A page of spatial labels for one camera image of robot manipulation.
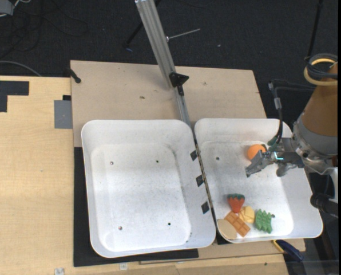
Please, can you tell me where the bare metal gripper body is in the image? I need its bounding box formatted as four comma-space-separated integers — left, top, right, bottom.
269, 137, 336, 175

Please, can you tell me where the orange ball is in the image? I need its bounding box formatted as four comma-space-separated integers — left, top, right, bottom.
247, 144, 267, 161

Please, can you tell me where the white plastic tray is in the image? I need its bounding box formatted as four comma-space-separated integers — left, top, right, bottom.
81, 119, 217, 259
193, 117, 324, 244

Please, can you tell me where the red toy strawberry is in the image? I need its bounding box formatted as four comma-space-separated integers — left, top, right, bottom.
227, 193, 246, 214

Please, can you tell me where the yellow toy fruit piece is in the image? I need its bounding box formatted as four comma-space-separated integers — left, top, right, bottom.
239, 206, 256, 224

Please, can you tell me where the green toy vegetable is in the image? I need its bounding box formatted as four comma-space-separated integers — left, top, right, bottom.
254, 209, 275, 235

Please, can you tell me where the orange toy waffle bar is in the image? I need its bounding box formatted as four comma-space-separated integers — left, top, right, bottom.
224, 210, 251, 238

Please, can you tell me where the tan oval toy biscuit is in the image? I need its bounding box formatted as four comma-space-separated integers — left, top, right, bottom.
216, 218, 238, 240

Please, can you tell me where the pale brown flat board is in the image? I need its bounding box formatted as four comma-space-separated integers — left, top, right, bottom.
70, 60, 307, 266

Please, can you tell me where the black cylinder on white bracket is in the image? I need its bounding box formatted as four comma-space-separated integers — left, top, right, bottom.
310, 167, 339, 218

